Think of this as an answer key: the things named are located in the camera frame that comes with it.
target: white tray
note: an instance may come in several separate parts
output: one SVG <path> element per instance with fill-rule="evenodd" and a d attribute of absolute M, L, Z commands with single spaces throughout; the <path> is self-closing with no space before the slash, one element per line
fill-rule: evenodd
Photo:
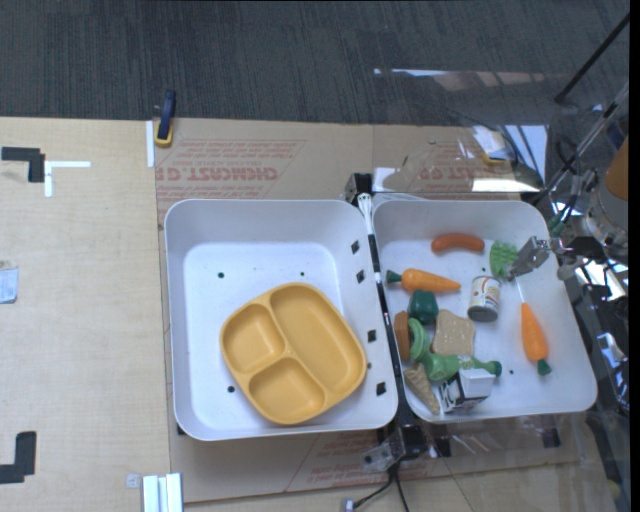
<path fill-rule="evenodd" d="M 531 236 L 549 238 L 542 215 L 521 201 L 391 200 L 379 204 L 373 218 L 382 275 L 388 269 L 400 273 L 416 267 L 458 281 L 462 285 L 459 292 L 436 297 L 439 309 L 462 317 L 467 314 L 473 278 L 491 275 L 489 249 L 495 240 L 520 248 Z M 434 254 L 431 241 L 447 232 L 483 238 L 484 253 L 459 250 Z M 558 263 L 551 256 L 540 268 L 515 282 L 503 282 L 498 319 L 475 322 L 475 356 L 483 361 L 498 360 L 503 367 L 491 395 L 468 411 L 434 415 L 407 389 L 409 404 L 418 416 L 448 423 L 576 412 L 594 403 L 596 380 L 565 285 L 556 277 L 557 269 Z M 410 298 L 407 291 L 397 284 L 388 285 L 385 295 L 392 319 L 398 311 L 406 310 Z M 521 297 L 533 308 L 548 340 L 548 363 L 553 371 L 545 377 L 537 374 L 520 341 Z"/>
<path fill-rule="evenodd" d="M 165 241 L 174 407 L 188 435 L 215 441 L 374 429 L 393 419 L 398 395 L 356 208 L 338 200 L 190 199 L 167 212 Z M 261 416 L 234 382 L 219 333 L 237 308 L 290 282 L 315 286 L 331 300 L 362 343 L 368 369 L 345 400 L 305 423 L 283 426 Z"/>

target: sausage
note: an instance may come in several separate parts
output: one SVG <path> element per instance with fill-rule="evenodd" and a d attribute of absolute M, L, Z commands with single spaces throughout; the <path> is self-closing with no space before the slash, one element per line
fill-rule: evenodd
<path fill-rule="evenodd" d="M 431 250 L 435 253 L 454 248 L 482 252 L 484 250 L 484 240 L 466 233 L 447 233 L 437 236 L 431 242 Z"/>

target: wooden surface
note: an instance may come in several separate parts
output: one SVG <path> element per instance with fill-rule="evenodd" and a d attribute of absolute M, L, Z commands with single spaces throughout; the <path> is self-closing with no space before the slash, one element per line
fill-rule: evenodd
<path fill-rule="evenodd" d="M 54 171 L 52 198 L 44 197 L 42 184 L 27 182 L 26 164 L 0 162 L 0 260 L 20 269 L 17 302 L 0 305 L 0 464 L 12 463 L 19 432 L 38 434 L 35 474 L 0 485 L 0 510 L 138 511 L 140 492 L 126 487 L 127 475 L 171 471 L 156 189 L 145 125 L 2 119 L 0 145 L 38 147 L 48 160 L 91 162 L 89 169 Z M 403 482 L 409 507 L 615 510 L 593 436 L 579 417 L 571 432 L 576 457 L 566 462 L 473 471 L 437 460 L 446 467 L 435 474 L 455 476 Z M 238 484 L 252 494 L 253 482 Z M 375 488 L 187 509 L 339 510 L 344 498 Z M 401 507 L 392 487 L 363 509 Z"/>

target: tin can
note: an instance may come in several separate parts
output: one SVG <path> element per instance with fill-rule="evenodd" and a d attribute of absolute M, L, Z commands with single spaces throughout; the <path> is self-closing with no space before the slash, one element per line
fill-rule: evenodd
<path fill-rule="evenodd" d="M 500 281 L 492 276 L 477 276 L 471 285 L 467 315 L 476 322 L 494 322 L 498 318 Z"/>

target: yellow divided plate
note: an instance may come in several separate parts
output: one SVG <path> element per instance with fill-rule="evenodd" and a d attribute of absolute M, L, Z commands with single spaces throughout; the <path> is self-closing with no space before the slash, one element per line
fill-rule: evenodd
<path fill-rule="evenodd" d="M 267 419 L 300 423 L 349 396 L 364 379 L 364 350 L 344 317 L 317 288 L 278 286 L 224 322 L 227 367 Z"/>

